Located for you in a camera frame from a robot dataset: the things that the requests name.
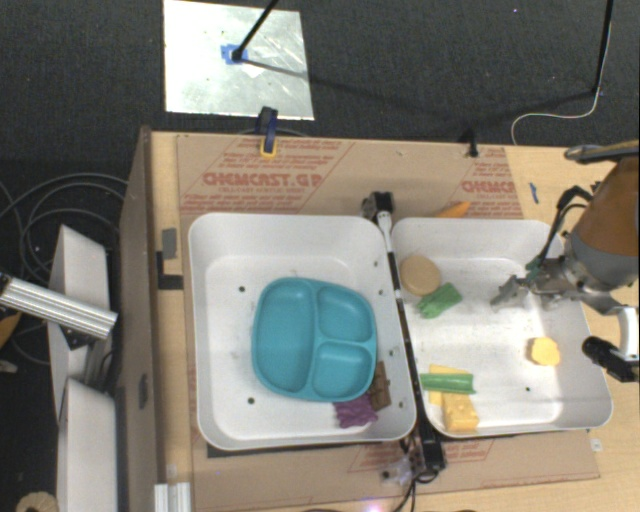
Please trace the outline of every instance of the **black carpet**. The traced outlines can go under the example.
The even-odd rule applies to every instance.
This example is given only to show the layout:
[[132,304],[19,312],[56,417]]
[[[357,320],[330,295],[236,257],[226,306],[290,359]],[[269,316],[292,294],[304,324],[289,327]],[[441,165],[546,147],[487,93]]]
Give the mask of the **black carpet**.
[[[262,7],[264,1],[216,3]],[[282,0],[301,13],[314,122],[283,126],[323,137],[509,144],[520,114],[582,114],[593,103],[606,0]],[[82,172],[125,178],[141,125],[237,132],[247,118],[164,112],[159,0],[0,2],[0,181],[19,196]],[[526,145],[608,144],[638,138],[640,5],[618,0],[595,112],[579,120],[528,118]],[[119,207],[96,191],[74,204],[113,222]],[[36,198],[21,205],[26,215]],[[58,199],[58,206],[71,196]],[[6,199],[0,193],[0,212]],[[64,219],[102,243],[91,223]],[[37,242],[51,257],[55,223]],[[20,271],[12,215],[0,218],[0,265]],[[47,357],[42,333],[21,343]],[[0,510],[32,490],[55,490],[55,419],[48,369],[12,347],[0,359]]]

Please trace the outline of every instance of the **purple cloth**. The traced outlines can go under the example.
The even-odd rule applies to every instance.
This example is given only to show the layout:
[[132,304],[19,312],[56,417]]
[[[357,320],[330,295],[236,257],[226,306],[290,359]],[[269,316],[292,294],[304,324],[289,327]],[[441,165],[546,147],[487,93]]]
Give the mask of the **purple cloth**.
[[338,414],[340,428],[360,427],[378,419],[371,406],[369,393],[349,402],[335,402],[333,406]]

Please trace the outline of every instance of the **teal plate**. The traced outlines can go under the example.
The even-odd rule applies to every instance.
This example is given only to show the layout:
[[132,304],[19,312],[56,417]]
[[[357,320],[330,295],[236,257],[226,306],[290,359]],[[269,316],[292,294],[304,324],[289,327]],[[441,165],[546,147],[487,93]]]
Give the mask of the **teal plate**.
[[346,402],[369,388],[376,325],[360,294],[331,283],[286,277],[260,295],[253,324],[253,370],[270,390]]

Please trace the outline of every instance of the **black pole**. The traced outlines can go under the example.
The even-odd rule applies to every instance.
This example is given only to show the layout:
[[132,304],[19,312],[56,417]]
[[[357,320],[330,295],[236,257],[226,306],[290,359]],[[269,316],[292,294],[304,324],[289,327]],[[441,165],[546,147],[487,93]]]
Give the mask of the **black pole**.
[[607,0],[607,7],[604,13],[604,25],[602,26],[602,38],[600,39],[600,56],[598,57],[598,71],[596,74],[596,82],[593,86],[593,92],[596,93],[600,88],[602,81],[602,66],[604,57],[607,53],[607,45],[609,43],[609,32],[611,31],[611,15],[613,13],[613,0]]
[[242,41],[240,46],[238,46],[235,50],[231,52],[231,60],[233,62],[240,62],[242,60],[242,52],[246,50],[247,46],[253,39],[253,36],[256,35],[256,32],[258,32],[258,30],[260,30],[260,27],[262,26],[264,21],[267,19],[267,17],[269,16],[269,14],[271,13],[271,11],[274,9],[274,7],[279,1],[280,0],[271,0],[271,2],[269,2],[269,5],[267,5],[267,8],[260,15],[260,17],[258,18],[258,21],[256,21],[253,28],[249,31],[249,33],[247,34],[247,37],[244,38],[244,41]]

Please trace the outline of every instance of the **white tray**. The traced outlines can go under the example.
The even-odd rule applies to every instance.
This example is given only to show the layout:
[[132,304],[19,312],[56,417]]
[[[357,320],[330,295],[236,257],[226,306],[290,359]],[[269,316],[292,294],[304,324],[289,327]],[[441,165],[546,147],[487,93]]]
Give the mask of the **white tray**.
[[[494,313],[489,301],[511,274],[542,248],[549,226],[537,221],[476,219],[404,219],[393,229],[398,262],[421,254],[436,263],[443,283],[451,282],[463,301],[441,316],[425,320],[418,297],[403,291],[407,320],[420,373],[431,363],[474,375],[477,432],[447,432],[442,410],[430,405],[427,416],[451,437],[478,437],[598,427],[612,412],[601,368],[582,354],[589,329],[577,302],[544,311],[529,295],[524,308]],[[562,251],[558,238],[550,257]],[[531,338],[549,336],[559,345],[557,367],[535,365],[526,358]]]
[[[198,422],[224,450],[400,439],[416,412],[384,239],[359,217],[212,213],[189,232]],[[260,293],[286,276],[340,284],[371,304],[392,406],[341,429],[330,403],[276,394],[253,372],[251,329]]]

